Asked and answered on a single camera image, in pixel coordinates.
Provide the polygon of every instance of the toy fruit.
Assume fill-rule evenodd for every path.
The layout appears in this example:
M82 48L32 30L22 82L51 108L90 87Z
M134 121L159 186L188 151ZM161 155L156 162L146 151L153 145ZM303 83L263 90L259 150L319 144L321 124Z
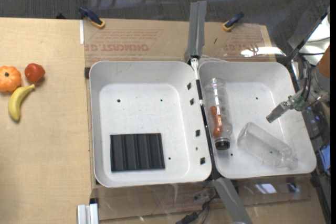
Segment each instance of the toy fruit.
M21 84L21 73L15 67L0 67L0 91L14 91Z
M45 73L44 68L36 63L30 63L25 69L26 78L30 83L36 83Z
M35 89L34 84L28 87L19 87L10 96L8 111L13 120L18 121L20 119L22 100L31 92L32 89Z

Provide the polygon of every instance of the clear plastic bottle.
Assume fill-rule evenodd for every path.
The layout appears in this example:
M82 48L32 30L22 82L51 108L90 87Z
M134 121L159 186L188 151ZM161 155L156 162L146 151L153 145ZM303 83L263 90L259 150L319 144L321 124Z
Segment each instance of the clear plastic bottle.
M238 146L274 167L290 169L298 167L298 159L294 157L289 145L252 122L247 123L241 130Z
M225 82L212 78L204 83L205 107L212 138L218 150L230 148L232 122Z

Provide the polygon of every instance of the yellow banana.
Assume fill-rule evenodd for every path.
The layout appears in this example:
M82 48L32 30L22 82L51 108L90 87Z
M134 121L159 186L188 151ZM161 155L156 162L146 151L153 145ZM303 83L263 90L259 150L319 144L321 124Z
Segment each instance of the yellow banana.
M13 120L18 121L20 119L22 100L32 89L35 89L34 84L28 87L19 87L12 93L12 96L10 96L8 111Z

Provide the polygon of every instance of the pumpkin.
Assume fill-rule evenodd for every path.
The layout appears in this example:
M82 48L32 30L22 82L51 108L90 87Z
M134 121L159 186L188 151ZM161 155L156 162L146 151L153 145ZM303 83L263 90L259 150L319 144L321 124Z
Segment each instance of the pumpkin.
M21 73L15 67L0 67L0 91L13 92L21 84Z

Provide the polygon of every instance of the blue clamp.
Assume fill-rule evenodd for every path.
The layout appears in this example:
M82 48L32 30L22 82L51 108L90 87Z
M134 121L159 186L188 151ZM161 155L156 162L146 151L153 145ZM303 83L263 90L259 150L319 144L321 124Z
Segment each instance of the blue clamp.
M105 21L100 19L97 14L86 7L79 7L79 13L82 15L82 18L89 17L91 19L91 23L98 27L103 28L105 26Z
M238 22L241 18L243 18L244 13L240 12L235 17L233 17L231 20L226 21L222 24L222 29L224 31L231 31L231 29L234 27L234 24Z

